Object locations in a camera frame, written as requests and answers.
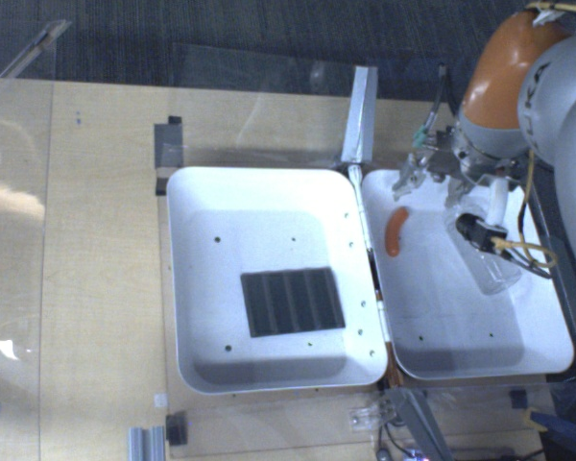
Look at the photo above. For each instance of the pale wood board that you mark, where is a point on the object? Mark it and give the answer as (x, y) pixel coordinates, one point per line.
(269, 128)

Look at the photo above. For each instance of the black ribbed rectangular pad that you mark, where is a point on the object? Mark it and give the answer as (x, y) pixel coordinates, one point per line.
(293, 303)

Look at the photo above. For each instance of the clear plastic bottle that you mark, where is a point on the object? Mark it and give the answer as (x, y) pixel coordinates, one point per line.
(494, 272)

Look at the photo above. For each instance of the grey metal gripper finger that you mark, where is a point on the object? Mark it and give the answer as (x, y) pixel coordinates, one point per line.
(410, 176)
(458, 190)

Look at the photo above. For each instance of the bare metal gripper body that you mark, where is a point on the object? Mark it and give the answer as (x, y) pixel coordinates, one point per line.
(453, 154)

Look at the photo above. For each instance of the orange toy sausage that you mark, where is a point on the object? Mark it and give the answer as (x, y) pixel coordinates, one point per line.
(394, 233)

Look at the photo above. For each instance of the white plastic tray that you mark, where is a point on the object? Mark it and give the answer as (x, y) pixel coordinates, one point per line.
(269, 209)
(441, 305)

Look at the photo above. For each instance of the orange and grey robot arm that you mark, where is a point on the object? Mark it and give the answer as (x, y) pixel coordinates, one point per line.
(552, 113)

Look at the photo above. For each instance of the thin black and white rod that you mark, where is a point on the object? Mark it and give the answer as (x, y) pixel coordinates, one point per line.
(365, 219)

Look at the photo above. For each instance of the black cylinder on white bracket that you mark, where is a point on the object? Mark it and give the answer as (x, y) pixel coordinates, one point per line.
(480, 231)

